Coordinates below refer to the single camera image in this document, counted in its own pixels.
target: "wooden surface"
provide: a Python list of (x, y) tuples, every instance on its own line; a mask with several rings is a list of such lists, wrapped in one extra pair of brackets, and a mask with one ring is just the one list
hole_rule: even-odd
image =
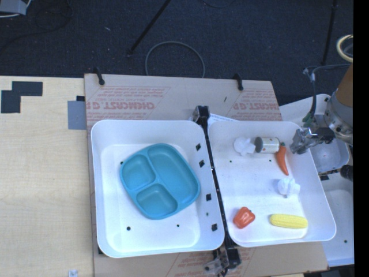
[(93, 276), (86, 130), (69, 130), (67, 101), (82, 78), (42, 81), (43, 96), (22, 96), (21, 113), (0, 114), (0, 276)]

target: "yellow corn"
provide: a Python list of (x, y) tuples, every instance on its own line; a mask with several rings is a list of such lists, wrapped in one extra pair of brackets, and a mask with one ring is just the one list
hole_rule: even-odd
[(307, 219), (298, 215), (273, 214), (270, 223), (284, 228), (301, 229), (307, 227)]

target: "white cable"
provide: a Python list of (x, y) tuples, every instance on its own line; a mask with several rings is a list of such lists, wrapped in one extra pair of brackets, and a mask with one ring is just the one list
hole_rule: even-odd
[(347, 39), (351, 39), (353, 38), (353, 35), (346, 35), (346, 36), (343, 36), (341, 38), (339, 38), (337, 40), (337, 44), (336, 44), (336, 49), (337, 49), (337, 52), (338, 54), (340, 55), (341, 58), (343, 58), (344, 60), (348, 61), (348, 62), (353, 62), (353, 57), (349, 57), (348, 55), (346, 55), (343, 51), (342, 51), (342, 48), (341, 48), (341, 45), (342, 43), (347, 40)]
[[(33, 0), (28, 0), (28, 3), (26, 5), (26, 10), (28, 9), (28, 6), (31, 4)], [(15, 17), (15, 16), (19, 16), (19, 13), (15, 13), (15, 14), (9, 14), (9, 15), (5, 15), (5, 16), (0, 16), (0, 18), (8, 18), (8, 17)]]

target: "black fabric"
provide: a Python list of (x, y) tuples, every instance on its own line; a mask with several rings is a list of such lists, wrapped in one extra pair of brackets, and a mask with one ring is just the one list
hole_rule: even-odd
[[(166, 0), (33, 0), (27, 15), (0, 18), (0, 75), (102, 74), (271, 81), (280, 105), (312, 94), (306, 66), (348, 63), (336, 41), (353, 34), (353, 0), (171, 0), (130, 57), (127, 51)], [(317, 72), (331, 95), (346, 70)]]

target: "blue divided plate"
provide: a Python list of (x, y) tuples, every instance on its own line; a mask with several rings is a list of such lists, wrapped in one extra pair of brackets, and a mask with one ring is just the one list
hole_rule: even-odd
[(200, 182), (171, 145), (154, 144), (125, 160), (120, 177), (136, 206), (149, 219), (164, 219), (193, 203)]

